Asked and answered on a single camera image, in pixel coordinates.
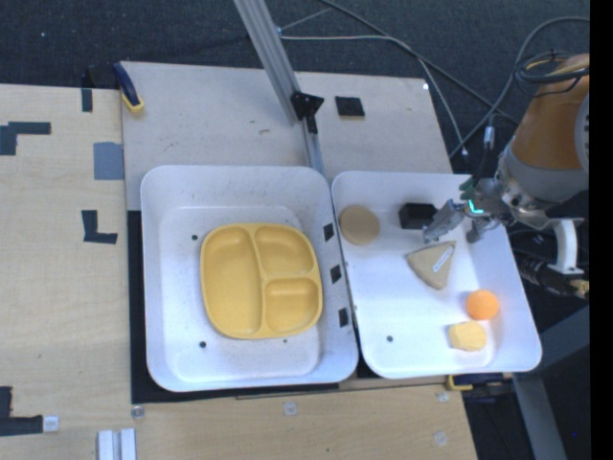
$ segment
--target triangular object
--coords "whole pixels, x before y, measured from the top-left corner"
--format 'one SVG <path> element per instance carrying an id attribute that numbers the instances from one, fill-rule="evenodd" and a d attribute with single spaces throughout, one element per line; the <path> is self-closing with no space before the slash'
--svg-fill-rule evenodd
<path id="1" fill-rule="evenodd" d="M 455 248 L 455 241 L 445 241 L 411 252 L 406 256 L 406 261 L 428 285 L 443 289 L 447 286 Z"/>

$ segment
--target yellow divided bowl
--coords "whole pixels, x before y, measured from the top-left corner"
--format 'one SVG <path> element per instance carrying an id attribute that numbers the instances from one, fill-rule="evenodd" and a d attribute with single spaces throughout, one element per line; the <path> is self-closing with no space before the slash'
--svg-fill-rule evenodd
<path id="1" fill-rule="evenodd" d="M 308 238 L 288 225 L 216 228 L 200 249 L 200 283 L 211 323 L 237 339 L 299 334 L 322 312 L 315 252 Z"/>

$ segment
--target white tray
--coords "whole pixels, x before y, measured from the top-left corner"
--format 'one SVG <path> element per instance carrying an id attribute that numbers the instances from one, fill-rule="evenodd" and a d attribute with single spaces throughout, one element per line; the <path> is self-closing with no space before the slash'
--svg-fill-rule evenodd
<path id="1" fill-rule="evenodd" d="M 388 379 L 469 373 L 512 373 L 533 369 L 541 359 L 538 332 L 509 239 L 503 226 L 470 244 L 470 221 L 441 237 L 457 242 L 447 286 L 436 290 L 423 282 L 404 259 L 424 247 L 421 230 L 400 227 L 404 203 L 432 203 L 441 208 L 459 198 L 466 175 L 407 172 L 342 172 L 332 183 L 336 214 L 353 204 L 373 211 L 380 223 L 369 245 L 341 236 L 364 359 Z M 474 289 L 497 294 L 501 311 L 481 321 L 488 335 L 479 352 L 450 347 L 447 328 L 469 320 L 465 297 Z"/>
<path id="2" fill-rule="evenodd" d="M 349 291 L 321 174 L 307 167 L 161 166 L 145 175 L 141 204 L 147 364 L 160 386 L 186 392 L 333 383 L 354 371 Z M 202 300 L 200 245 L 214 228 L 239 222 L 285 223 L 309 238 L 324 295 L 314 327 L 258 340 L 215 331 Z M 326 240 L 329 224 L 334 236 Z M 333 283 L 336 266 L 343 277 Z"/>

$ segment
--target orange fruit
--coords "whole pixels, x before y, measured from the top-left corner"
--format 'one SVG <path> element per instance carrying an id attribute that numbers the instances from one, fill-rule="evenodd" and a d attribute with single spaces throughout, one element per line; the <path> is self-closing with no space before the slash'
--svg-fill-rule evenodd
<path id="1" fill-rule="evenodd" d="M 466 298 L 466 311 L 475 320 L 491 319 L 499 310 L 498 298 L 488 289 L 475 289 Z"/>

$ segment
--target robotic hand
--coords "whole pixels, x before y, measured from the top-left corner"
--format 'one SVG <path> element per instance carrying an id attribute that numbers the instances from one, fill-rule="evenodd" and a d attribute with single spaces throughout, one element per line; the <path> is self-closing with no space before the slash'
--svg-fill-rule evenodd
<path id="1" fill-rule="evenodd" d="M 465 218 L 472 224 L 466 234 L 469 242 L 480 240 L 501 223 L 519 221 L 536 230 L 552 228 L 557 237 L 556 263 L 536 267 L 531 262 L 520 272 L 535 283 L 556 280 L 556 274 L 561 274 L 564 284 L 556 285 L 561 286 L 560 294 L 568 294 L 570 285 L 574 294 L 586 297 L 589 288 L 576 279 L 582 271 L 576 268 L 575 227 L 582 220 L 549 218 L 546 212 L 589 186 L 589 55 L 565 58 L 554 72 L 533 82 L 541 85 L 501 153 L 494 177 L 481 178 L 477 172 L 463 183 L 460 202 L 449 199 L 438 210 L 424 227 L 423 240 L 437 240 Z M 485 155 L 492 146 L 490 125 Z"/>

